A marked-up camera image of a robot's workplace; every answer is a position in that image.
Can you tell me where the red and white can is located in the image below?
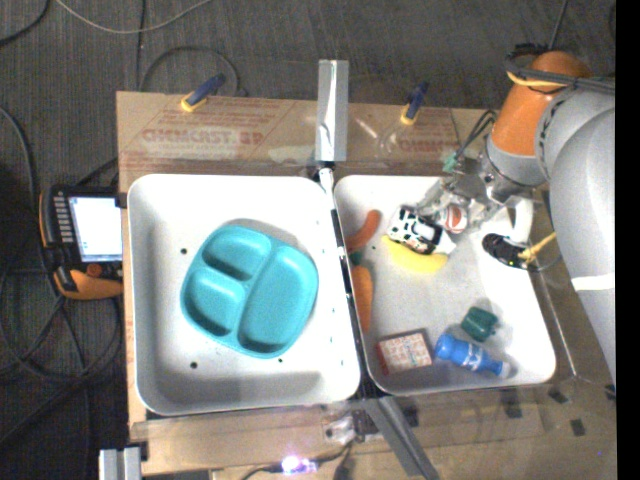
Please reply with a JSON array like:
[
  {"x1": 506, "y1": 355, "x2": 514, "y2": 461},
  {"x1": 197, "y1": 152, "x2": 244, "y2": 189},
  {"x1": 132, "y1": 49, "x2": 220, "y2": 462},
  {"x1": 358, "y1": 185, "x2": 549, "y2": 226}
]
[{"x1": 443, "y1": 203, "x2": 470, "y2": 235}]

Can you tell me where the blue bottle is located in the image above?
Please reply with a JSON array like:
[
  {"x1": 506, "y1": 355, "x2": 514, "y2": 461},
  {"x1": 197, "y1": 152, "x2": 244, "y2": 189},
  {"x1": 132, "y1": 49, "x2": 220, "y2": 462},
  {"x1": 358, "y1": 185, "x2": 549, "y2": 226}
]
[{"x1": 433, "y1": 333, "x2": 514, "y2": 380}]

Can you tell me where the green cube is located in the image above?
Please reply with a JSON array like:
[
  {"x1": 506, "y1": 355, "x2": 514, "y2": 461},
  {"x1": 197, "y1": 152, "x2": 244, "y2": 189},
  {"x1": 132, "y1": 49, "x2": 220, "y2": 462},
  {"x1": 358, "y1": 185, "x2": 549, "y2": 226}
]
[{"x1": 459, "y1": 306, "x2": 500, "y2": 343}]

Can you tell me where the black cylinder on white bracket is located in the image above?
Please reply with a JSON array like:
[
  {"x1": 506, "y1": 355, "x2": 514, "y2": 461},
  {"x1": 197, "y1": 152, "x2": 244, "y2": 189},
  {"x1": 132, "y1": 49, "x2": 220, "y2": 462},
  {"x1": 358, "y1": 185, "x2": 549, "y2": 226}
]
[{"x1": 481, "y1": 196, "x2": 535, "y2": 270}]

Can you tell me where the orange sausage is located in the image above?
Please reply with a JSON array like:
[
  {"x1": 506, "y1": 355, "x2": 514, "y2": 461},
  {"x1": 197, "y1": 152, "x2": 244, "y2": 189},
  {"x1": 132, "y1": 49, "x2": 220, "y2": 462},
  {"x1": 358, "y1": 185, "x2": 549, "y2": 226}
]
[{"x1": 344, "y1": 209, "x2": 383, "y2": 253}]

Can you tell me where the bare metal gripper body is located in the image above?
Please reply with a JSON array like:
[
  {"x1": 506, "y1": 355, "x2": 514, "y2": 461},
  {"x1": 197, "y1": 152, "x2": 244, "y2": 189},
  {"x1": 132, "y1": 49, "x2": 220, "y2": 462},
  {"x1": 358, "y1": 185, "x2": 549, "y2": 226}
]
[{"x1": 441, "y1": 156, "x2": 503, "y2": 210}]

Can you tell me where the pink and white carton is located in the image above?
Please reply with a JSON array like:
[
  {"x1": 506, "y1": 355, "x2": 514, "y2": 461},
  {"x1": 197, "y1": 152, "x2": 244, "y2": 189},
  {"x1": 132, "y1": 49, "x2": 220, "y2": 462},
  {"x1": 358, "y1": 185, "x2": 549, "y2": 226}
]
[{"x1": 375, "y1": 329, "x2": 435, "y2": 376}]

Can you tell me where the orange carrot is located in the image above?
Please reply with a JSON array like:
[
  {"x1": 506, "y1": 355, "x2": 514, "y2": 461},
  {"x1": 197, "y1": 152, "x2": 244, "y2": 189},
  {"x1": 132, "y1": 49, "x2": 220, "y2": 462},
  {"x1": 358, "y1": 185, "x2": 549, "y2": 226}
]
[{"x1": 348, "y1": 251, "x2": 375, "y2": 334}]

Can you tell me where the yellow banana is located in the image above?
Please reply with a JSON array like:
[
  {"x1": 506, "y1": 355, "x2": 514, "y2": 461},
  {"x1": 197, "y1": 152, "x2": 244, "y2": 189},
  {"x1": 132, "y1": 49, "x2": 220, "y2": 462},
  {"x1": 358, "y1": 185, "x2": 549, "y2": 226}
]
[{"x1": 381, "y1": 234, "x2": 449, "y2": 275}]

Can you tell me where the white plastic tray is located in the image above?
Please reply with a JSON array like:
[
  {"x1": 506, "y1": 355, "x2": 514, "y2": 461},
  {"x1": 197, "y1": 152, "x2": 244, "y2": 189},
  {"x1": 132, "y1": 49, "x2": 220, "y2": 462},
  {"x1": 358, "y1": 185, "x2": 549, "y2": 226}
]
[
  {"x1": 332, "y1": 173, "x2": 558, "y2": 397},
  {"x1": 126, "y1": 173, "x2": 362, "y2": 417}
]

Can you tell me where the blue divided plate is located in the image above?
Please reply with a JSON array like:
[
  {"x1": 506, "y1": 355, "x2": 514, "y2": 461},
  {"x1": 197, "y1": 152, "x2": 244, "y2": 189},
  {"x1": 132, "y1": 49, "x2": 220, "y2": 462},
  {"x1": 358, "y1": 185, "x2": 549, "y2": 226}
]
[{"x1": 179, "y1": 224, "x2": 320, "y2": 360}]

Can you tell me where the brown cardboard board red print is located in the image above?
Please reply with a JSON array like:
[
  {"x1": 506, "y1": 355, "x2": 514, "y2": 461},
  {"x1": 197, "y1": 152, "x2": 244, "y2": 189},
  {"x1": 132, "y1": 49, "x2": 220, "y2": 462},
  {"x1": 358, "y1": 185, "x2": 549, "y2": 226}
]
[{"x1": 115, "y1": 90, "x2": 551, "y2": 475}]

